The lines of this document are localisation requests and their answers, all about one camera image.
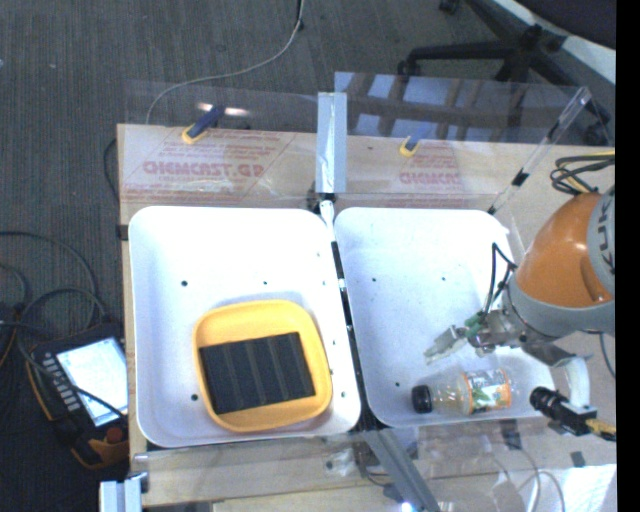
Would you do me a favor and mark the brown cardboard board red print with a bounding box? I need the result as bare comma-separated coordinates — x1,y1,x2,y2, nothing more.
115,123,617,507

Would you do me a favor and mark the black cylinder on white bracket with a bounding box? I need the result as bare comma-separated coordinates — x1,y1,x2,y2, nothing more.
528,355,599,437

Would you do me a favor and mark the black office chair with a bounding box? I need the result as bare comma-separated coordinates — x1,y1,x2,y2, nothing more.
397,0,617,147

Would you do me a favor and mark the white plastic tray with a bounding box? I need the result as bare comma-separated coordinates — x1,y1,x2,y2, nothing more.
332,206,557,430
127,204,363,449

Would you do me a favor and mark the yellow plate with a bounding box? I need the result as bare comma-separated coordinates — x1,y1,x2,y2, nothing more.
191,298,334,434

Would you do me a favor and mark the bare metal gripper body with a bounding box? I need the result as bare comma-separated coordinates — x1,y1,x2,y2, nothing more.
466,306,532,358

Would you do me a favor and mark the black ribbed rectangular block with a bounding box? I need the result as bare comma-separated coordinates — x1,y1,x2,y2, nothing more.
198,331,318,416

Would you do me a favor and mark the clear plastic bottle orange label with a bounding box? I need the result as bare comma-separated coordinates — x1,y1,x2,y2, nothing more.
410,368,514,417

